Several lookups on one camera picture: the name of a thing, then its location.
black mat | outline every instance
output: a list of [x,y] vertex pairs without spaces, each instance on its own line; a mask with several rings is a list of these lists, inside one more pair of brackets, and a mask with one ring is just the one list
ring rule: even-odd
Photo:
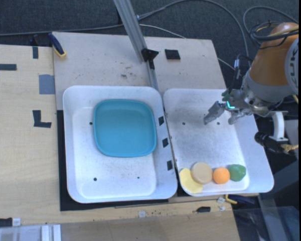
[[89,210],[104,207],[128,206],[154,203],[167,203],[168,199],[160,200],[139,200],[139,201],[121,201],[104,203],[79,203],[71,198],[67,190],[66,175],[66,149],[65,149],[65,131],[64,131],[64,112],[57,111],[58,126],[58,155],[59,155],[59,189],[60,189],[60,210]]

blue plate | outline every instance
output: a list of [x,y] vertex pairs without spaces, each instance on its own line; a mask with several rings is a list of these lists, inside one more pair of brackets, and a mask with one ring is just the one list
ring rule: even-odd
[[157,144],[153,111],[141,101],[109,99],[98,103],[93,127],[98,149],[108,156],[145,156]]

white plastic tub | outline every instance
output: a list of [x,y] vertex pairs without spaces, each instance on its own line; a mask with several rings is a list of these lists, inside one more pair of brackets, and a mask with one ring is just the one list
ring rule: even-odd
[[239,182],[229,180],[203,185],[200,193],[209,196],[239,193],[263,193],[273,188],[274,180],[264,148],[254,140],[258,132],[254,116],[245,116],[230,125],[230,112],[204,125],[204,114],[215,101],[222,99],[222,89],[168,89],[163,96],[167,122],[178,172],[205,162],[214,170],[240,164],[246,176]]
[[[93,111],[107,99],[133,99],[154,113],[157,146],[146,156],[102,154],[95,143]],[[177,179],[161,95],[151,87],[71,86],[63,94],[67,189],[80,203],[172,197]]]

white bracket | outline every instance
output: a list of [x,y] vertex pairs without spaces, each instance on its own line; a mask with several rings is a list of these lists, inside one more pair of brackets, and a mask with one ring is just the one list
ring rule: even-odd
[[276,141],[288,141],[288,139],[284,137],[283,113],[283,111],[272,111],[270,113],[274,124],[274,133],[273,136],[270,136],[270,138]]

orange ball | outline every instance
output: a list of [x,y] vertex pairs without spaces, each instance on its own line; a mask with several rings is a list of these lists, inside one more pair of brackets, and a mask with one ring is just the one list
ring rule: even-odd
[[230,180],[230,172],[227,168],[219,167],[213,172],[213,180],[217,184],[225,184]]

